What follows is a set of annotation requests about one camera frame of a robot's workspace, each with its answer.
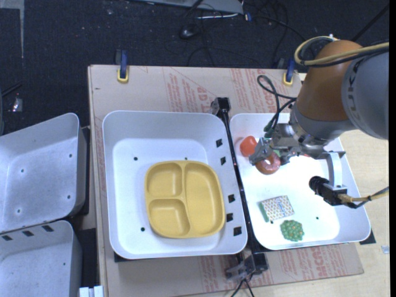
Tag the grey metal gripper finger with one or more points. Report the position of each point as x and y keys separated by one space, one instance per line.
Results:
x=260 y=153
x=285 y=159

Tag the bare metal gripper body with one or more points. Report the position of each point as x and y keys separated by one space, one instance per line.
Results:
x=286 y=139

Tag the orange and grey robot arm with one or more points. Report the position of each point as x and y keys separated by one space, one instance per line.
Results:
x=328 y=85

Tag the orange-red rounded toy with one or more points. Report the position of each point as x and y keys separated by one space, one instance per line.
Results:
x=247 y=145

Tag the brown doughnut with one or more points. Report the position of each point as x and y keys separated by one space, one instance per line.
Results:
x=268 y=167

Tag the thin black rod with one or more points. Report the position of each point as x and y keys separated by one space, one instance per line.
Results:
x=239 y=184

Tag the white patterned packet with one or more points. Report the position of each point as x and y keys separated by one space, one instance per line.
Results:
x=278 y=208

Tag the green grapes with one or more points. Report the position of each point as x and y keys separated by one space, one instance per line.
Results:
x=292 y=230

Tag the white plastic tray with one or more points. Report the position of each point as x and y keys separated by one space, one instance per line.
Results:
x=309 y=227
x=130 y=172

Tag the yellow divided plate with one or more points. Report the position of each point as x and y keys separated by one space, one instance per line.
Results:
x=185 y=200

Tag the brown cardboard board red print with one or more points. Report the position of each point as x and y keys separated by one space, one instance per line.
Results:
x=185 y=82

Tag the black cylinder on white bracket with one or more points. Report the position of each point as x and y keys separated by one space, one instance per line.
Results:
x=325 y=190

